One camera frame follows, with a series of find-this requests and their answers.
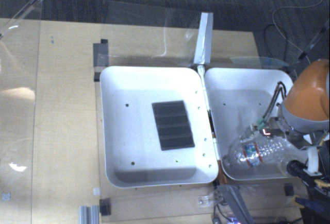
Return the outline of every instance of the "bottle label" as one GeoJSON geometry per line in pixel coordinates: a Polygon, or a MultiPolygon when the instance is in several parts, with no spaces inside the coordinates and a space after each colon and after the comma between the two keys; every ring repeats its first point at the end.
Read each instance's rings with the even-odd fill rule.
{"type": "Polygon", "coordinates": [[[242,149],[249,167],[254,167],[263,163],[256,143],[243,145],[242,149]]]}

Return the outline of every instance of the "wooden table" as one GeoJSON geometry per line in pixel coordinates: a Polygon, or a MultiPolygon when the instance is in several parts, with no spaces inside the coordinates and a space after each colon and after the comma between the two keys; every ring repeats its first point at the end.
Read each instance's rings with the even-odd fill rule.
{"type": "MultiPolygon", "coordinates": [[[[100,121],[96,116],[93,43],[106,38],[110,48],[124,49],[134,43],[135,47],[147,44],[146,49],[152,49],[154,40],[163,38],[163,31],[158,27],[41,22],[33,143],[33,224],[76,224],[79,206],[98,204],[100,199],[105,176],[100,177],[100,167],[104,165],[99,161],[103,150],[97,137],[100,121]]],[[[182,35],[182,29],[167,31],[174,40],[176,35],[182,35]]],[[[167,48],[175,54],[176,45],[168,43],[167,48]]],[[[257,56],[253,34],[214,31],[212,56],[257,56]]],[[[212,209],[199,215],[120,223],[211,223],[210,212],[212,209]]],[[[262,215],[271,210],[260,212],[262,215]]],[[[292,208],[283,212],[290,219],[299,217],[292,208]]]]}

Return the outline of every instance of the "black pad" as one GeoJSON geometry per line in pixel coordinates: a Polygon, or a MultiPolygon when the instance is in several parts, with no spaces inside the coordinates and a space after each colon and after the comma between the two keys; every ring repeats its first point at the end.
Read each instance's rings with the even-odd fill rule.
{"type": "Polygon", "coordinates": [[[161,150],[195,147],[182,100],[157,102],[152,106],[161,150]]]}

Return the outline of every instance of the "orange robot part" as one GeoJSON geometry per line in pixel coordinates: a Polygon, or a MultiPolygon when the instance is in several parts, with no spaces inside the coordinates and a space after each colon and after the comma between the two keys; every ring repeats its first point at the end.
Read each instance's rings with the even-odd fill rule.
{"type": "Polygon", "coordinates": [[[329,98],[326,94],[326,76],[329,60],[320,59],[308,66],[293,84],[284,101],[293,115],[315,121],[329,119],[329,98]]]}

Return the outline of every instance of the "clear plastic bottle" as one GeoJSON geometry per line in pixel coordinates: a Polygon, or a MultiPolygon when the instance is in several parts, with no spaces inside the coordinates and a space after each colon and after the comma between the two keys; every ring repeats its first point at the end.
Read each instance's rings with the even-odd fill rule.
{"type": "Polygon", "coordinates": [[[223,158],[223,164],[237,170],[273,161],[280,165],[282,157],[288,153],[293,160],[297,158],[297,151],[293,145],[282,137],[267,138],[259,136],[248,142],[241,143],[238,140],[233,143],[229,147],[228,154],[223,158]]]}
{"type": "Polygon", "coordinates": [[[252,125],[248,126],[246,130],[239,136],[239,140],[241,143],[252,141],[255,137],[260,136],[258,131],[253,130],[251,127],[252,125]]]}

